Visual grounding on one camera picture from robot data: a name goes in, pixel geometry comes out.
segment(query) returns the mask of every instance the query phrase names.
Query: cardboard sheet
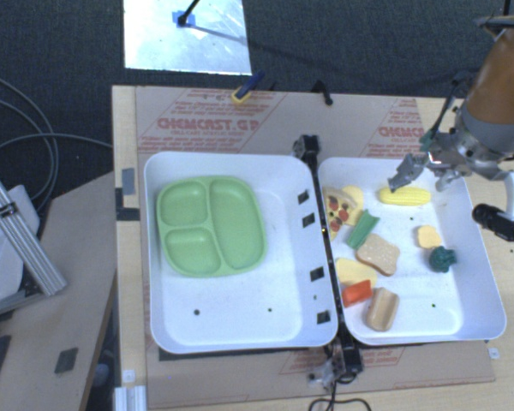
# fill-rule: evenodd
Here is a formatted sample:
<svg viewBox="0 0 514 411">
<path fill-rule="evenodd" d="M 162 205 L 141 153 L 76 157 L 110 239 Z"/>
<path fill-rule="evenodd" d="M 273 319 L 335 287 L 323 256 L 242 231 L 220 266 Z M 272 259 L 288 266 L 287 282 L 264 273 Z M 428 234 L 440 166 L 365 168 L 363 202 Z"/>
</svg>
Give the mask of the cardboard sheet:
<svg viewBox="0 0 514 411">
<path fill-rule="evenodd" d="M 254 92 L 233 105 L 230 91 L 137 87 L 139 190 L 145 162 L 159 151 L 289 154 L 301 134 L 320 136 L 319 160 L 401 158 L 424 134 L 412 98 Z M 158 349 L 149 331 L 146 203 L 140 194 L 149 409 L 317 396 L 308 375 L 322 348 L 178 357 Z M 339 392 L 394 390 L 494 380 L 484 342 L 450 342 L 362 350 L 365 369 Z"/>
</svg>

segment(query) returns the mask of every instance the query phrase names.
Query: toy food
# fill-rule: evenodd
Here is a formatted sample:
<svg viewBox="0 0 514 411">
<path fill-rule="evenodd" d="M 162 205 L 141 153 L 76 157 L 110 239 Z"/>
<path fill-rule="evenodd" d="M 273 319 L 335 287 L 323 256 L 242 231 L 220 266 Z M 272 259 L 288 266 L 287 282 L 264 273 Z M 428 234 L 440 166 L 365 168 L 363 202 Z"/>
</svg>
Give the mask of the toy food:
<svg viewBox="0 0 514 411">
<path fill-rule="evenodd" d="M 349 215 L 349 225 L 356 225 L 363 213 L 363 191 L 357 186 L 345 186 L 343 192 L 349 195 L 356 203 L 356 208 Z"/>
<path fill-rule="evenodd" d="M 335 262 L 335 270 L 339 282 L 345 286 L 369 280 L 371 287 L 377 283 L 377 271 L 371 266 L 361 264 L 355 260 L 338 259 Z"/>
<path fill-rule="evenodd" d="M 453 250 L 437 247 L 430 253 L 428 263 L 435 271 L 448 272 L 449 267 L 457 263 L 457 257 Z"/>
<path fill-rule="evenodd" d="M 422 248 L 436 248 L 442 244 L 442 239 L 432 225 L 422 225 L 417 229 L 417 240 Z"/>
<path fill-rule="evenodd" d="M 383 204 L 395 206 L 421 206 L 430 201 L 430 192 L 424 188 L 399 188 L 391 192 L 389 188 L 382 188 L 379 191 L 379 201 Z"/>
<path fill-rule="evenodd" d="M 349 216 L 356 208 L 356 202 L 345 192 L 334 188 L 324 188 L 327 225 L 331 239 L 335 239 L 341 225 L 348 224 Z"/>
<path fill-rule="evenodd" d="M 392 327 L 400 297 L 386 288 L 377 288 L 371 300 L 366 324 L 374 331 L 384 332 Z"/>
<path fill-rule="evenodd" d="M 356 251 L 356 257 L 361 262 L 371 265 L 385 276 L 396 272 L 397 258 L 400 250 L 396 245 L 385 241 L 379 235 L 372 233 L 363 245 Z"/>
<path fill-rule="evenodd" d="M 378 217 L 371 216 L 369 211 L 366 210 L 363 212 L 347 240 L 349 247 L 352 247 L 355 250 L 361 247 L 379 220 L 380 219 Z"/>
<path fill-rule="evenodd" d="M 355 283 L 343 289 L 341 298 L 343 299 L 343 306 L 348 307 L 365 301 L 373 296 L 374 292 L 371 289 L 371 283 L 369 280 L 363 280 L 359 283 Z"/>
</svg>

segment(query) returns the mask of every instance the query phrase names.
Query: toy pizza slice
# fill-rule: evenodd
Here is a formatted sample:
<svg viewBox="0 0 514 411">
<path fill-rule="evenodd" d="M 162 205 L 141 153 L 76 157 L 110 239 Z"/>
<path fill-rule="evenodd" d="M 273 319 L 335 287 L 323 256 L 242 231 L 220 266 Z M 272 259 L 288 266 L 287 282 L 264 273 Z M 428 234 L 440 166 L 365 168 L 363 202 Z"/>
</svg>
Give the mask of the toy pizza slice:
<svg viewBox="0 0 514 411">
<path fill-rule="evenodd" d="M 350 214 L 356 209 L 356 202 L 342 190 L 324 188 L 327 226 L 331 239 L 335 239 L 343 224 L 349 224 Z"/>
</svg>

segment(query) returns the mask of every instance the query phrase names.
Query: green plate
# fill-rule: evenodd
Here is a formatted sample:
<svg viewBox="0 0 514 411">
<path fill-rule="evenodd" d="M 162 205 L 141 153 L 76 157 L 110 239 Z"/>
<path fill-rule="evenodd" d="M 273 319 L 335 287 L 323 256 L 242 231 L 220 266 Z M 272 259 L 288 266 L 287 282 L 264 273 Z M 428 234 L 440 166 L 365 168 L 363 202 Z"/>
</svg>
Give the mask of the green plate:
<svg viewBox="0 0 514 411">
<path fill-rule="evenodd" d="M 263 218 L 253 190 L 232 176 L 199 176 L 163 188 L 156 205 L 165 257 L 191 277 L 249 271 L 265 257 Z"/>
</svg>

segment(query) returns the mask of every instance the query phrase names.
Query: black clip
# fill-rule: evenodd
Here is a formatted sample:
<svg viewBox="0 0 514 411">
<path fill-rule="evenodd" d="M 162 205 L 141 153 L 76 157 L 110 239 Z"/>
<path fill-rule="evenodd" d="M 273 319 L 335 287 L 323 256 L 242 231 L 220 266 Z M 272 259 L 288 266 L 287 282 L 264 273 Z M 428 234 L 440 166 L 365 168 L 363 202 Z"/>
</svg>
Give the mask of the black clip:
<svg viewBox="0 0 514 411">
<path fill-rule="evenodd" d="M 326 105 L 327 106 L 332 106 L 333 105 L 332 96 L 330 95 L 329 90 L 327 89 L 327 86 L 324 83 L 324 81 L 318 79 L 316 81 L 316 83 L 314 84 L 314 86 L 312 87 L 312 90 L 310 90 L 310 92 L 321 92 L 321 93 L 323 93 Z"/>
</svg>

